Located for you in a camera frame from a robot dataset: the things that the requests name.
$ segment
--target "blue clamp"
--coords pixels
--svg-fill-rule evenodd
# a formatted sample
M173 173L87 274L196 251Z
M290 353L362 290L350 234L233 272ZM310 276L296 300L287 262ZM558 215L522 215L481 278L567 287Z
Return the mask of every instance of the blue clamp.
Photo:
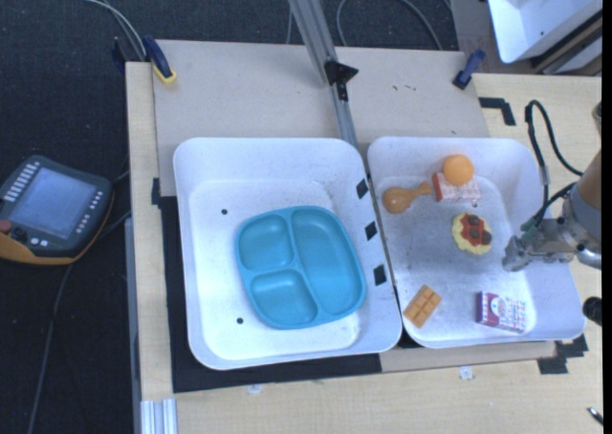
M466 63L466 68L457 74L457 77L452 81L454 85L456 85L459 89L465 89L468 87L468 84L471 81L471 74L476 70L476 68L480 65L485 59L485 53L478 49L475 50L468 58L468 63Z
M153 64L155 75L164 84L173 83L176 80L176 72L170 67L157 41L152 36L145 35L142 37L142 44L146 51L146 59Z

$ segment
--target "white basin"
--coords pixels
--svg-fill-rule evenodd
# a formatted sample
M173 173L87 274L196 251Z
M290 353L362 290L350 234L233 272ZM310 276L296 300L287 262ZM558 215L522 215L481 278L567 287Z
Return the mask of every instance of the white basin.
M376 213L371 193L362 191L366 176L353 146L336 139L197 138L179 145L174 171L188 340L205 366L379 353L397 343L402 320L381 234L366 231L377 227ZM345 318L279 330L250 303L234 239L251 217L304 205L323 207L342 222L361 261L366 296Z
M376 200L391 186L413 187L431 181L444 159L468 156L475 168L481 198L437 202L421 196L400 214L379 205L384 239L404 310L423 285L442 302L423 327L404 318L408 334L430 348L562 340L584 328L582 303L567 263L532 262L524 271L502 268L504 249L512 235L541 206L542 187L532 153L518 141L505 139L406 138L377 139L368 150ZM483 255L459 250L450 228L455 215L475 213L492 229L492 248ZM476 296L491 292L526 303L523 333L476 322Z

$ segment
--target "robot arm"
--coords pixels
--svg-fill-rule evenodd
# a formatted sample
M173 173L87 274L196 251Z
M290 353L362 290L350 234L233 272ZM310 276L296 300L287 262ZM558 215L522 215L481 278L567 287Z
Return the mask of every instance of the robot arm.
M593 110L601 133L601 103ZM601 151L564 194L561 215L530 221L523 234L513 236L502 260L507 271L520 271L530 262L569 262L574 256L601 269Z

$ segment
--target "dark carpet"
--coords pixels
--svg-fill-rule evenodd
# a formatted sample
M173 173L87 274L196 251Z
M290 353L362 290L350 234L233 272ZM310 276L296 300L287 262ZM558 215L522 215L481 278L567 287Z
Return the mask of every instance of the dark carpet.
M162 39L284 43L287 0L108 0L139 34ZM342 0L323 0L336 45ZM442 0L407 0L457 50ZM349 0L346 43L436 49L411 7L398 0ZM111 13L77 0L0 0L0 181L31 154L114 180L127 166L124 82L111 59L114 38L136 59ZM290 41L299 43L293 28ZM129 180L117 186L110 222L129 210ZM132 431L123 228L72 269L57 307L35 433ZM0 433L25 433L33 416L57 292L65 268L0 261Z

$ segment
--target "metal bracket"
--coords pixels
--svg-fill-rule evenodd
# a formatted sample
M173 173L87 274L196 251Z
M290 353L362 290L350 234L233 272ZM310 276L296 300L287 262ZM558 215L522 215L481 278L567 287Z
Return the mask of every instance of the metal bracket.
M141 401L141 434L178 434L176 400Z
M359 70L348 65L341 64L335 60L328 60L324 65L327 81L330 86L336 84L338 97L342 101L348 101L348 93L346 92L346 83L351 80Z

